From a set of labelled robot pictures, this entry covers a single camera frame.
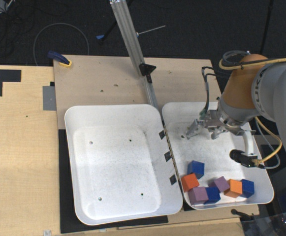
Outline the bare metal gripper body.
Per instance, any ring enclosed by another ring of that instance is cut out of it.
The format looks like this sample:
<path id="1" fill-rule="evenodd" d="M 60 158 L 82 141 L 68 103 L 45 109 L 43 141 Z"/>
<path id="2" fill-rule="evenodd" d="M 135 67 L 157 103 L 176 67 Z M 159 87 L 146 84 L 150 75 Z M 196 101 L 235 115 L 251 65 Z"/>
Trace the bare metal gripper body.
<path id="1" fill-rule="evenodd" d="M 223 111 L 208 110 L 204 116 L 204 127 L 207 129 L 219 129 L 238 133 L 242 126 L 242 122 L 231 118 Z"/>

